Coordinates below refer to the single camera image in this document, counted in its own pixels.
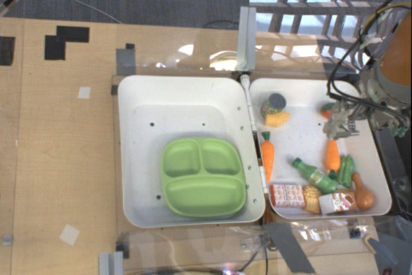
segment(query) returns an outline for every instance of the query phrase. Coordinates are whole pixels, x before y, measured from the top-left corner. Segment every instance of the green plate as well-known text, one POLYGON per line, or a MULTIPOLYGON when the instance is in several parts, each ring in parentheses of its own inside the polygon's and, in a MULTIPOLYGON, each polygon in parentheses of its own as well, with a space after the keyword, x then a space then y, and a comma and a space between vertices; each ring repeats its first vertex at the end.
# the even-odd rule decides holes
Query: green plate
POLYGON ((226 216, 246 202, 236 148, 219 138, 183 138, 162 154, 162 187, 169 208, 182 216, 226 216))

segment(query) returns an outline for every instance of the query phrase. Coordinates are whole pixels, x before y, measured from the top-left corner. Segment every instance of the green pickle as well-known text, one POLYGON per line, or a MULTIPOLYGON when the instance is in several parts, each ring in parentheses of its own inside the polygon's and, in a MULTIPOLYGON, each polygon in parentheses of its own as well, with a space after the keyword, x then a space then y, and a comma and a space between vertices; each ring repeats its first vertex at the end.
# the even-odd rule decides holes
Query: green pickle
POLYGON ((337 182, 329 178, 329 176, 324 174, 317 167, 306 165, 300 158, 295 159, 292 166, 300 170, 303 177, 322 191, 322 193, 330 194, 336 190, 337 182))

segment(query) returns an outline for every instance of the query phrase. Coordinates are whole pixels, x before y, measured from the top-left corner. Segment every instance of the table surface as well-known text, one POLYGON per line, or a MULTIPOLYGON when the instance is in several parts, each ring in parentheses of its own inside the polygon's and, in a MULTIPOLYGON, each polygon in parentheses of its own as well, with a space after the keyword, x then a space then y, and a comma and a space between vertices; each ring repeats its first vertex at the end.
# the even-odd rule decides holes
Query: table surface
MULTIPOLYGON (((230 236, 239 239, 230 227, 165 230, 157 241, 158 232, 127 224, 116 190, 113 134, 116 49, 135 44, 137 73, 226 77, 227 71, 208 68, 209 57, 198 54, 236 49, 236 31, 2 18, 0 36, 15 37, 13 65, 0 66, 0 234, 14 238, 12 245, 0 246, 0 274, 98 274, 99 253, 112 253, 123 229, 131 233, 131 251, 139 252, 139 258, 125 261, 126 274, 153 267, 148 258, 155 266, 212 264, 229 250, 233 261, 248 260, 249 254, 230 251, 230 236), (65 61, 45 61, 44 36, 55 35, 58 25, 89 27, 89 42, 66 43, 65 61), (195 46, 195 56, 181 59, 178 50, 191 44, 201 46, 195 46), (81 87, 90 88, 88 99, 78 98, 81 87), (67 225, 79 231, 73 245, 61 239, 67 225), (155 254, 160 246, 162 253, 155 254)), ((268 63, 262 57, 257 65, 268 63)), ((289 65, 278 64, 278 74, 289 65)), ((310 66, 324 77, 322 63, 310 66)), ((289 74, 307 76, 299 70, 289 74)), ((359 221, 376 236, 373 219, 359 221)), ((377 273, 372 253, 347 233, 302 246, 318 274, 377 273)), ((271 272, 290 273, 278 252, 269 258, 271 272)), ((249 267, 251 274, 264 274, 263 257, 249 267)))

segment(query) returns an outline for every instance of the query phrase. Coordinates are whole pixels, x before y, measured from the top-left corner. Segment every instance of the toy carrot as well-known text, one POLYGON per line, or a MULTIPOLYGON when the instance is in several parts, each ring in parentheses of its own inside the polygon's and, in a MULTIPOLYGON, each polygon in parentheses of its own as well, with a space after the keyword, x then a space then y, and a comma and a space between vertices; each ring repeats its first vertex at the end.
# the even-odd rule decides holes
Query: toy carrot
POLYGON ((328 150, 326 151, 326 168, 330 170, 329 177, 336 179, 336 171, 341 167, 341 158, 336 140, 329 140, 328 150))
POLYGON ((270 143, 270 132, 262 132, 265 141, 260 145, 260 150, 262 152, 263 166, 266 172, 266 181, 270 182, 270 177, 272 176, 273 161, 275 159, 275 147, 270 143))

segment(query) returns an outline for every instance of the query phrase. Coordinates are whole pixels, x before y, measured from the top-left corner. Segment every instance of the white sticker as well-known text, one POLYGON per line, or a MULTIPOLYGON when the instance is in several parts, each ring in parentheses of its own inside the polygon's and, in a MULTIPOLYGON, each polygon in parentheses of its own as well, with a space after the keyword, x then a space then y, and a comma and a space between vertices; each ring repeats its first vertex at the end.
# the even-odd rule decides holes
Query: white sticker
POLYGON ((91 87, 80 87, 78 99, 90 99, 91 87))
POLYGON ((63 242, 66 242, 67 244, 75 245, 75 242, 79 234, 80 231, 78 229, 74 228, 71 225, 66 225, 64 226, 64 229, 60 235, 60 239, 63 242))

